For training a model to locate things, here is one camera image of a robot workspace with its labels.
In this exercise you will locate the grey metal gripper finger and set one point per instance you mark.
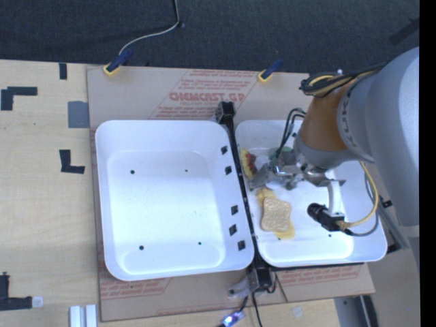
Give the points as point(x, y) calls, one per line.
point(293, 183)
point(259, 179)

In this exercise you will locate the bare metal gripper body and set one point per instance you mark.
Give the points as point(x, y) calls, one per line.
point(289, 172)

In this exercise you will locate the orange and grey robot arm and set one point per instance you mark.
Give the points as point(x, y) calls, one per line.
point(381, 114)

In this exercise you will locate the yellow and red pizza slice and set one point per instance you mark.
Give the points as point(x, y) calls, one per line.
point(247, 162)

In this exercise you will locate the thin black rod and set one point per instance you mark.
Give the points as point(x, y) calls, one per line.
point(246, 196)

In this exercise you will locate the tan toast bread slice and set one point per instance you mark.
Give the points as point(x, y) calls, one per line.
point(275, 215)

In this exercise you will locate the white plastic tray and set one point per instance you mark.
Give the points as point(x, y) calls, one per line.
point(163, 199)
point(316, 247)

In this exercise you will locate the brown cardboard board red print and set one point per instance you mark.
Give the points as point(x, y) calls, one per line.
point(136, 94)

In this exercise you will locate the black cylinder on white bracket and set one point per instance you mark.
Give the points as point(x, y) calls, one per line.
point(323, 215)

